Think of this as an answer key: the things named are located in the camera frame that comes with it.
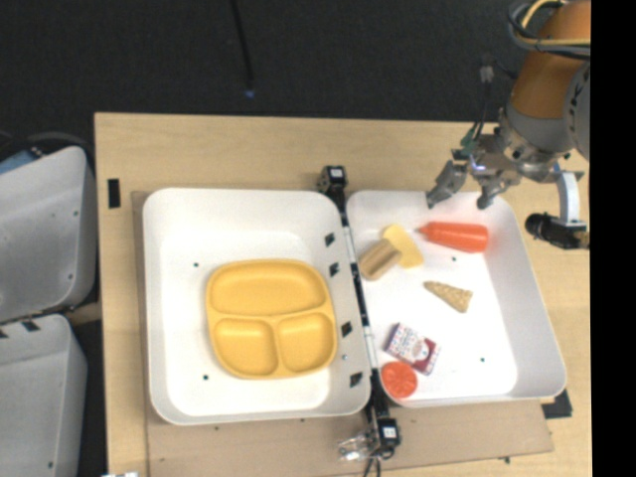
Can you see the yellow divided plate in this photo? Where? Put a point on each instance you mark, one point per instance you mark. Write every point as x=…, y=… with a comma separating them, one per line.
x=270, y=318

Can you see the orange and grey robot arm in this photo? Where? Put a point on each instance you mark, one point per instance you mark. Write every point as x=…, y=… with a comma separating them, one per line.
x=546, y=82

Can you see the orange bottle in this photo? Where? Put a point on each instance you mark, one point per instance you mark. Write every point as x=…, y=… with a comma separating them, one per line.
x=457, y=236

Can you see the black cylinder on white bracket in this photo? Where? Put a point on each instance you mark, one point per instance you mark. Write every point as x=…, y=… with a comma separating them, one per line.
x=561, y=216

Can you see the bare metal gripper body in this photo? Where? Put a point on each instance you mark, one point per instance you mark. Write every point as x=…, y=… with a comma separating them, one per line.
x=507, y=159

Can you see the yellow cheese wedge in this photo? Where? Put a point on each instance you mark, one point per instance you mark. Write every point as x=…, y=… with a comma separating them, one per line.
x=407, y=249

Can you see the tan cylinder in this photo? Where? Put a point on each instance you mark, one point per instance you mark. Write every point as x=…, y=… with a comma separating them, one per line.
x=378, y=260

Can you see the white plastic tray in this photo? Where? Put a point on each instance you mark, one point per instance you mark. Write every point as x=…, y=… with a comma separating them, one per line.
x=248, y=246
x=497, y=326

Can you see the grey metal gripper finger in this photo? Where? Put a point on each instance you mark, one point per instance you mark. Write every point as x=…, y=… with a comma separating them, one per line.
x=492, y=189
x=445, y=183

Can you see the tan pizza slice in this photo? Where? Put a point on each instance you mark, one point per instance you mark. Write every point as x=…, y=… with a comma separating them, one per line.
x=452, y=295

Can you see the orange slice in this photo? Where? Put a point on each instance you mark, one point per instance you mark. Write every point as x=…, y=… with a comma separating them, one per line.
x=399, y=379

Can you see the thin black and white rod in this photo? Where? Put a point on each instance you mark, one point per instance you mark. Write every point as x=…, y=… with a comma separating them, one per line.
x=357, y=286

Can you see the white and red carton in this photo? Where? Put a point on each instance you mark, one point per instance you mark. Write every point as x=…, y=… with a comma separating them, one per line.
x=412, y=348

